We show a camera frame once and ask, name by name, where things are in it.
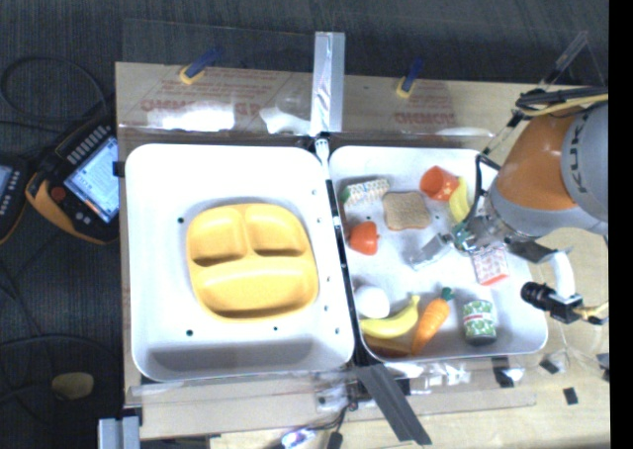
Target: toy egg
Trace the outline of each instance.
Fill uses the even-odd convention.
[[[384,318],[391,309],[387,293],[375,286],[361,286],[356,289],[354,303],[358,313],[367,318]]]

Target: toy carrot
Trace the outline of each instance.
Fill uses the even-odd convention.
[[[444,323],[450,314],[448,301],[453,299],[451,288],[445,287],[439,298],[435,298],[426,306],[422,317],[419,318],[415,334],[413,336],[413,344],[411,345],[411,354],[413,356],[420,353],[422,347],[426,345],[435,333]]]

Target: handheld device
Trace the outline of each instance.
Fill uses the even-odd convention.
[[[7,240],[20,221],[26,205],[24,192],[28,180],[26,160],[0,153],[0,244]]]
[[[71,132],[44,158],[26,198],[53,224],[79,238],[104,244],[119,236],[118,144],[109,117]]]

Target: yellow divided plate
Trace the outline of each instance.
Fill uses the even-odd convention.
[[[200,304],[228,319],[289,314],[307,307],[318,293],[306,231],[277,205],[201,212],[187,230],[187,263]]]

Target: plastic food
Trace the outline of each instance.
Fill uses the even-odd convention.
[[[448,201],[457,186],[457,177],[439,166],[427,170],[419,181],[419,190],[437,201]]]
[[[471,256],[477,282],[489,286],[509,276],[505,252],[502,248],[492,248],[482,254]]]
[[[450,288],[442,289],[442,294],[426,306],[422,317],[417,323],[413,344],[411,345],[411,354],[413,356],[420,353],[422,348],[435,336],[440,326],[449,316],[451,309],[448,301],[453,298],[453,292]]]
[[[464,334],[472,345],[486,345],[497,340],[495,307],[489,300],[473,300],[462,308]]]
[[[410,355],[410,345],[389,338],[375,338],[368,334],[363,335],[365,344],[376,354],[385,358],[404,358]]]
[[[422,195],[415,192],[389,192],[383,198],[385,224],[392,231],[424,229],[431,224],[431,216]]]
[[[386,318],[364,318],[360,329],[364,334],[376,338],[397,338],[404,335],[417,322],[419,296],[411,296],[408,305],[397,314]]]
[[[378,229],[376,223],[367,221],[352,228],[349,233],[349,246],[365,255],[378,252]]]
[[[380,200],[389,191],[389,182],[385,178],[377,178],[369,182],[348,185],[343,189],[340,199],[344,206],[372,203]]]
[[[459,185],[457,189],[451,194],[448,200],[448,206],[451,209],[451,214],[456,223],[460,223],[466,218],[470,211],[470,205],[468,204],[468,187],[466,186],[466,179],[464,177],[458,178]]]
[[[389,315],[389,297],[376,286],[360,286],[354,291],[354,304],[358,313],[369,318],[383,318]]]

